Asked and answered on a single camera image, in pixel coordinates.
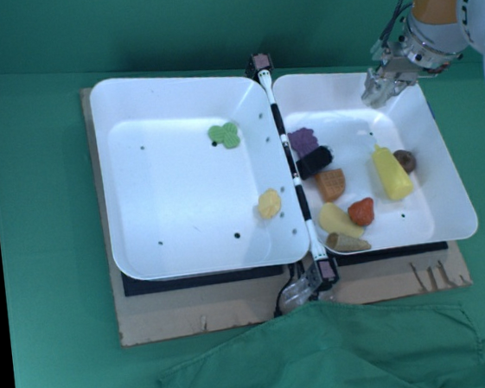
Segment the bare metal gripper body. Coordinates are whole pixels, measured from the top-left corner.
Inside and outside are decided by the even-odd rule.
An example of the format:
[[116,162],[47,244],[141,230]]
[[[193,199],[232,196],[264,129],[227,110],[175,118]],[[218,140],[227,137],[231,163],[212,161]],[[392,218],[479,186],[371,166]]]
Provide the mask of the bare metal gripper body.
[[450,67],[450,56],[437,51],[411,31],[394,41],[382,41],[378,50],[379,78],[412,85],[419,78],[433,78]]

